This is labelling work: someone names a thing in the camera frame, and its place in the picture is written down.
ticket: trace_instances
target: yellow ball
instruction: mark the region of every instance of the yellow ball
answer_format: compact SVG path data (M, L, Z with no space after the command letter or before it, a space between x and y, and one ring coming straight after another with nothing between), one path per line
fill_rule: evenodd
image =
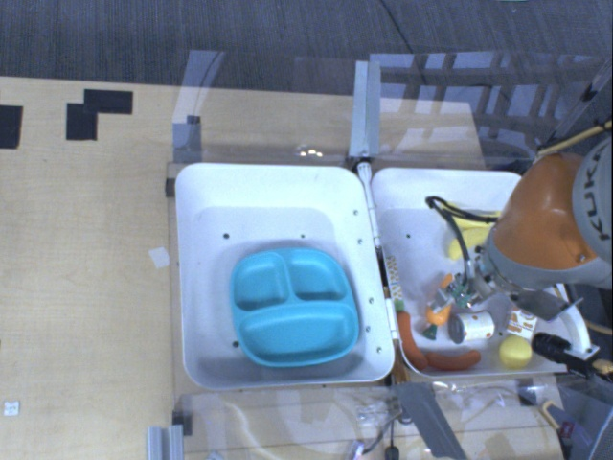
M533 357L533 349L523 337L510 335L500 344L498 350L500 360L507 368L520 370L524 368Z

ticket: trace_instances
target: table top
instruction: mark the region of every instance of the table top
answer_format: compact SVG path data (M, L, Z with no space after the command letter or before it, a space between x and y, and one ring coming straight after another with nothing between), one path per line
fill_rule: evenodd
M85 90L131 92L131 113L99 105L97 141L68 140L67 104L87 105ZM332 165L349 141L348 96L0 78L0 105L22 107L18 148L0 149L0 396L20 404L0 418L3 458L143 458L147 428L168 426L179 399L205 431L186 437L187 458L339 458L376 436L380 411L356 418L385 403L380 386L174 397L165 182L172 125L193 104L205 160L260 161L272 149L277 162ZM424 122L417 106L383 105L387 151L449 165L453 149L454 167L484 167L466 118L461 130L416 138L407 125ZM539 393L555 395L540 380ZM516 384L481 386L437 395L469 456L559 457L554 430L521 405ZM402 451L429 457L414 426L396 436Z

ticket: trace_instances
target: green object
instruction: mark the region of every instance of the green object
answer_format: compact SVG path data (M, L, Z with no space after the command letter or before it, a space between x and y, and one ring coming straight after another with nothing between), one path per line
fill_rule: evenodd
M431 341L435 341L437 339L437 329L439 326L435 326L432 324L425 331L421 333L426 339L430 339Z

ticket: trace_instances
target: gray carpet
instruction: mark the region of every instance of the gray carpet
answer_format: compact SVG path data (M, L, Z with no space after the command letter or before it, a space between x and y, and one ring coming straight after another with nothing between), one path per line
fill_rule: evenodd
M384 1L411 50L377 0L0 0L0 75L179 84L216 50L215 86L351 93L373 53L611 54L612 0Z

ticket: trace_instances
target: white plastic tray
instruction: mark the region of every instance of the white plastic tray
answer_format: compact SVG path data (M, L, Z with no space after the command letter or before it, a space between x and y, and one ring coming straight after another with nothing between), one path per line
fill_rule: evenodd
M193 164L176 180L184 364L198 385L237 389L375 381L394 348L362 185L334 167ZM282 247L323 250L352 286L360 331L325 364L270 368L235 347L230 279L242 258Z
M425 198L440 196L467 209L501 210L519 178L508 172L383 169L373 179L381 244L386 256L396 257L405 308L411 314L416 344L424 352L452 355L477 349L482 354L481 362L465 372L439 372L427 368L422 372L427 377L495 377L565 371L563 365L541 356L533 356L523 370L511 371L502 366L498 347L507 336L504 328L511 305L504 296L492 297L474 308L491 313L496 324L496 333L491 339L457 345L449 338L446 326L438 329L436 341L420 334L428 325L426 305L432 301L440 281L446 273L463 269L462 261L454 262L446 257L446 248L453 240L453 234L436 211L427 207ZM569 338L560 319L549 324L540 321L536 332Z

